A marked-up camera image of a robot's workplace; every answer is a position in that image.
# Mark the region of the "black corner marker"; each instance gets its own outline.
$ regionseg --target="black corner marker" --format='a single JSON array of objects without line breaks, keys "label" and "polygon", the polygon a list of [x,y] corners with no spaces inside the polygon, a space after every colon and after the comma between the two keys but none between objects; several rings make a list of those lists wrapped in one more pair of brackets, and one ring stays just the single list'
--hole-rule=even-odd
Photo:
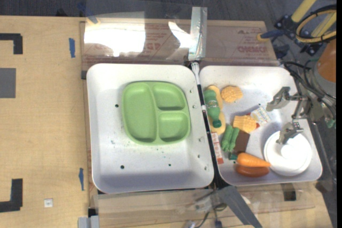
[{"label": "black corner marker", "polygon": [[0,202],[0,213],[20,211],[22,207],[22,179],[12,179],[11,199]]},{"label": "black corner marker", "polygon": [[12,40],[13,54],[22,54],[22,36],[20,34],[0,33],[0,40]]}]

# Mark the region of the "wooden surface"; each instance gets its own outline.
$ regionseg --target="wooden surface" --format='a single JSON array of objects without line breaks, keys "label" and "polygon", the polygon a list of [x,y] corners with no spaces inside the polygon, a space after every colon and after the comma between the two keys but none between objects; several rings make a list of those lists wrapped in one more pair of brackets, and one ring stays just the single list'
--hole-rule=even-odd
[{"label": "wooden surface", "polygon": [[[0,41],[0,67],[17,69],[16,98],[0,99],[0,201],[9,200],[11,179],[24,180],[23,207],[0,213],[0,227],[77,227],[78,217],[87,215],[86,126],[80,78],[82,21],[0,17],[0,33],[20,33],[24,39],[23,55],[13,54],[11,41]],[[71,58],[69,38],[75,40],[75,58]],[[257,214],[263,227],[331,227],[322,195],[312,183],[308,187],[310,208]],[[44,207],[48,198],[53,198],[52,208]],[[236,217],[221,220],[225,227],[251,227],[241,225]],[[213,219],[203,225],[212,226]]]}]

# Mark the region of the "green divided tray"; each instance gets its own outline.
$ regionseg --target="green divided tray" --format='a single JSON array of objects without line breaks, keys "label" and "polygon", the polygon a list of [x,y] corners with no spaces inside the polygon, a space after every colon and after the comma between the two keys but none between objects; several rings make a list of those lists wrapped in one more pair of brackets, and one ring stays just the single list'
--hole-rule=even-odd
[{"label": "green divided tray", "polygon": [[190,132],[188,103],[183,91],[167,82],[134,82],[122,93],[127,135],[145,145],[171,144]]}]

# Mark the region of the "carrot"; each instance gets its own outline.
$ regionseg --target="carrot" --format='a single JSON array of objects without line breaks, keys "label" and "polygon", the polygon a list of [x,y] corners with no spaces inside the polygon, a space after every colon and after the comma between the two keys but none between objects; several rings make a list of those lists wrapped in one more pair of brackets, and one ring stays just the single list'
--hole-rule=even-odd
[{"label": "carrot", "polygon": [[235,165],[235,171],[246,177],[258,178],[269,173],[268,167],[247,167],[240,164]]},{"label": "carrot", "polygon": [[236,159],[238,164],[247,167],[270,167],[271,164],[261,158],[253,156],[251,154],[241,152],[237,155]]}]

